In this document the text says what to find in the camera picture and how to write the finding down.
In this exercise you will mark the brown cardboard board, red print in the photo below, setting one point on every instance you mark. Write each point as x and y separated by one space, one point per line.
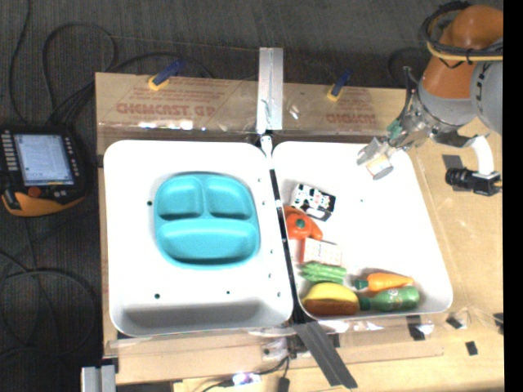
171 104

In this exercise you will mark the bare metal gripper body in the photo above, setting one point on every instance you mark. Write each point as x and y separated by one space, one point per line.
421 123

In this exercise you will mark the blue divided plate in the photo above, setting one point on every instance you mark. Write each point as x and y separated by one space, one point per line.
206 223

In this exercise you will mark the white carton with coloured dots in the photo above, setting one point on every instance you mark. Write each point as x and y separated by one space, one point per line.
324 252

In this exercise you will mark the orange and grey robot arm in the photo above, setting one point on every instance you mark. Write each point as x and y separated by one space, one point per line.
470 31

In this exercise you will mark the small white and orange can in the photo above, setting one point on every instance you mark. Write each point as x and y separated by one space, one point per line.
379 169

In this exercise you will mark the black and white carton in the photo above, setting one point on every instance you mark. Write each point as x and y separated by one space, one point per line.
312 200

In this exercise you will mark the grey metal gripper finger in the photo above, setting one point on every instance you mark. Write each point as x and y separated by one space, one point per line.
394 150
371 150

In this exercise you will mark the black cylinder on white bracket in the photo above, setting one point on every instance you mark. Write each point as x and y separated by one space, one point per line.
474 176

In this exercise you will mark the yellow and brown toy bread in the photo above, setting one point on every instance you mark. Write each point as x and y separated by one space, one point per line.
329 300

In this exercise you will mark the green toy asparagus bundle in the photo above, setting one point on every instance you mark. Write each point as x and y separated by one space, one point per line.
324 273

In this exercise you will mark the green plastic bottle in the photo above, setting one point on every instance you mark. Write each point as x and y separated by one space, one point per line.
394 299

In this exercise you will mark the orange carrot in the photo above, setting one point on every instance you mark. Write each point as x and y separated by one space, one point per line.
386 281

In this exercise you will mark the thin black and white rod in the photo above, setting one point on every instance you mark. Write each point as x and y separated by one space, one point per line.
282 219

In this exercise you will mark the orange toy vegetable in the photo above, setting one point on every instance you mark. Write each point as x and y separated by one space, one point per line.
298 225

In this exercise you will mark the white plastic tray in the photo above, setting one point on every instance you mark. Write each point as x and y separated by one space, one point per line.
380 235
135 235

